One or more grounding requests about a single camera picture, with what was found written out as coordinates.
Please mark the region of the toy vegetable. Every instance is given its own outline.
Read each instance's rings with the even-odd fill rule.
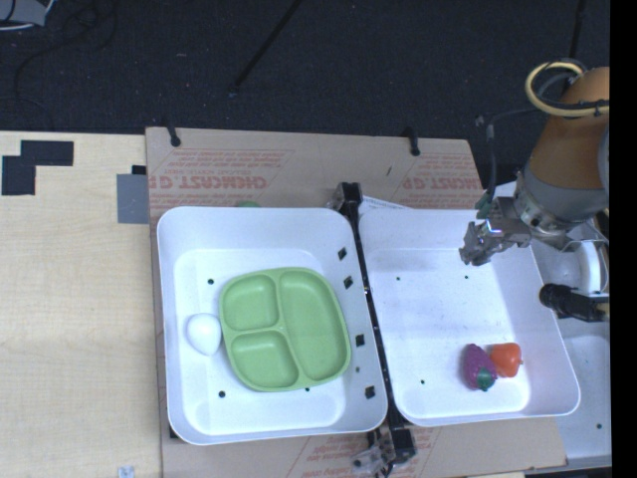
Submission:
[[[482,391],[487,391],[498,378],[496,366],[489,355],[475,344],[465,347],[462,372],[468,387]]]
[[[489,357],[496,366],[496,372],[500,377],[515,377],[523,363],[522,350],[518,344],[513,342],[494,344],[491,346]]]

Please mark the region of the green plate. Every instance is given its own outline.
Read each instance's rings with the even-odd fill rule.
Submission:
[[[310,387],[349,365],[340,304],[325,277],[311,269],[268,269],[230,280],[219,319],[232,368],[253,389]]]

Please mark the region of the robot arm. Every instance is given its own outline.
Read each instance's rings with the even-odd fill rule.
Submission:
[[[568,69],[575,80],[558,102],[539,95],[535,79],[549,69]],[[528,76],[526,92],[549,114],[513,197],[491,200],[485,221],[470,222],[460,256],[480,266],[513,245],[540,240],[567,250],[567,234],[608,207],[609,68],[587,71],[574,61],[543,64]]]

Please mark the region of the dark floor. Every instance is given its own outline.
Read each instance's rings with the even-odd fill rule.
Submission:
[[[535,474],[532,476],[534,478],[612,478],[613,470],[611,467],[603,467],[582,471]]]
[[[485,124],[529,106],[534,67],[610,63],[610,0],[58,0],[44,26],[15,25],[0,16],[0,129],[411,126],[468,140],[483,182]],[[524,165],[543,122],[499,121],[499,182]]]

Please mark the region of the white egg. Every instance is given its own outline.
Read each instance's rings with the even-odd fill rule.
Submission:
[[[188,342],[205,356],[214,355],[221,344],[221,323],[212,314],[196,314],[186,326]]]

